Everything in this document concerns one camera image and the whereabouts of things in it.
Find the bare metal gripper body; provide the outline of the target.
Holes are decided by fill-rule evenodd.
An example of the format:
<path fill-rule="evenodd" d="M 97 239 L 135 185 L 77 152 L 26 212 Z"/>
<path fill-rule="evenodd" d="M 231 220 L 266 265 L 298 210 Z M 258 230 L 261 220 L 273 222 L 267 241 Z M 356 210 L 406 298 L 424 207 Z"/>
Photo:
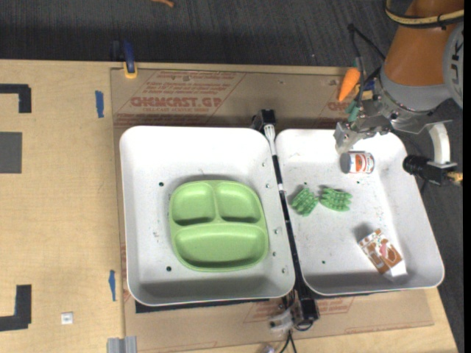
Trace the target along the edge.
<path fill-rule="evenodd" d="M 400 106 L 386 91 L 358 93 L 350 108 L 348 126 L 362 135 L 391 132 L 400 117 Z"/>

